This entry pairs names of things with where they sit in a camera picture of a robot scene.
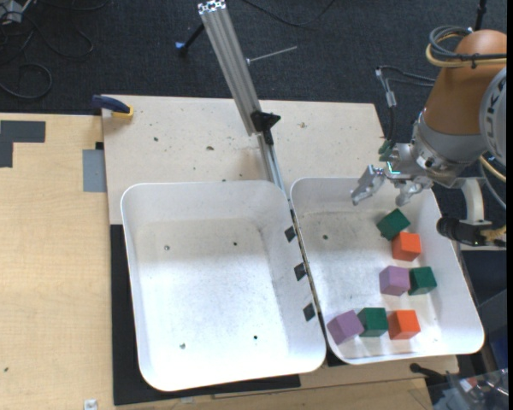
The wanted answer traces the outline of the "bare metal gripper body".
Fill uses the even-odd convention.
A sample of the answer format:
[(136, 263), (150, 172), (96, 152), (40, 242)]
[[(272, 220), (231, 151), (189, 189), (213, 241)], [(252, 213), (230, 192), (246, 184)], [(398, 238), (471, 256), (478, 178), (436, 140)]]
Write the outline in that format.
[(426, 143), (391, 143), (381, 153), (381, 160), (386, 164), (384, 174), (400, 185), (452, 187), (457, 182), (458, 164), (439, 155)]

